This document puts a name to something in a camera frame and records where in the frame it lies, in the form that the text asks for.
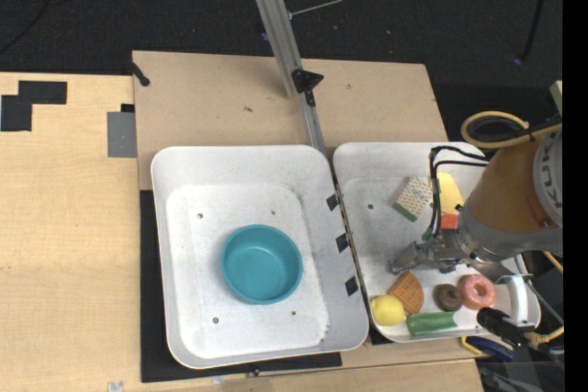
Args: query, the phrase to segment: table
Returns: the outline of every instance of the table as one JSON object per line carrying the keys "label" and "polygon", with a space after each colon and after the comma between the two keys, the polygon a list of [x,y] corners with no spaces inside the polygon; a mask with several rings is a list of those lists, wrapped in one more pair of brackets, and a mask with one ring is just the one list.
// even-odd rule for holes
{"label": "table", "polygon": [[[195,98],[197,103],[188,113],[201,117],[191,123],[196,141],[216,145],[219,140],[235,144],[304,140],[301,122],[298,128],[293,125],[299,123],[297,110],[289,108],[273,58],[168,54],[172,53],[141,52],[134,60],[153,79],[149,92],[160,96],[169,91],[158,85],[162,72],[180,82],[186,75],[204,77],[190,85],[199,89],[198,96],[208,97]],[[329,149],[363,137],[447,138],[423,65],[310,60],[305,64],[317,73],[326,70],[315,93]],[[230,88],[219,89],[218,81],[206,80],[207,73],[218,73],[219,67],[225,79],[245,79],[237,84],[225,80],[221,84]],[[247,94],[239,95],[243,82],[251,80],[258,81],[258,87],[248,86]],[[365,87],[369,80],[377,86]],[[107,391],[108,383],[114,386],[115,381],[122,381],[125,392],[388,390],[391,386],[483,390],[473,354],[460,348],[456,339],[378,346],[367,341],[343,352],[343,367],[335,370],[142,384],[139,188],[149,187],[150,180],[141,162],[148,162],[154,148],[177,129],[165,134],[160,122],[149,131],[157,117],[147,118],[152,106],[146,105],[148,91],[134,90],[138,85],[130,76],[0,73],[0,95],[18,95],[19,81],[66,82],[67,103],[36,103],[31,131],[0,132],[2,390],[98,392]],[[225,98],[207,95],[209,90],[222,90]],[[262,103],[273,105],[261,113]],[[137,107],[136,159],[108,157],[107,113],[119,112],[121,104]],[[382,106],[386,112],[378,114]],[[181,106],[175,109],[186,111]],[[291,112],[280,114],[285,109]],[[374,114],[378,123],[362,133],[362,123],[369,123]],[[212,132],[211,123],[217,121],[220,127]],[[270,130],[264,130],[264,123]],[[203,134],[203,129],[211,132]]]}

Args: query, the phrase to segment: black clamp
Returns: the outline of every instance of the black clamp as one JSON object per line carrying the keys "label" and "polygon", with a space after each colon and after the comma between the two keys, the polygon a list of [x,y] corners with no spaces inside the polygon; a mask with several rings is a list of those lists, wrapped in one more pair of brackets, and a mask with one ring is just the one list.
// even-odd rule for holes
{"label": "black clamp", "polygon": [[308,103],[309,106],[316,106],[312,89],[317,86],[323,78],[324,75],[311,73],[303,69],[294,69],[294,71],[292,71],[292,80],[294,81],[296,91],[299,94],[304,93],[306,96],[306,103]]}

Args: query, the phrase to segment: brown donut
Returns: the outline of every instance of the brown donut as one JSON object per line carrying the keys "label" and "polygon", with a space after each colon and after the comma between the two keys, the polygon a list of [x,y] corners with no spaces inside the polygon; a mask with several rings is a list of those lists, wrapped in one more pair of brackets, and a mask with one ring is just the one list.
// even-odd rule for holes
{"label": "brown donut", "polygon": [[435,303],[445,312],[455,312],[463,306],[463,297],[456,286],[439,285],[434,292]]}

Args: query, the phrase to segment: toy lemon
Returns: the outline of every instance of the toy lemon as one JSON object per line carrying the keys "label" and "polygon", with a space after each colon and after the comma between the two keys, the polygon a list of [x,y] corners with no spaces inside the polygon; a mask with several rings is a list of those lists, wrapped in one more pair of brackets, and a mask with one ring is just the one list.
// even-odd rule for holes
{"label": "toy lemon", "polygon": [[379,325],[398,325],[406,320],[402,302],[394,296],[383,294],[370,301],[374,321]]}

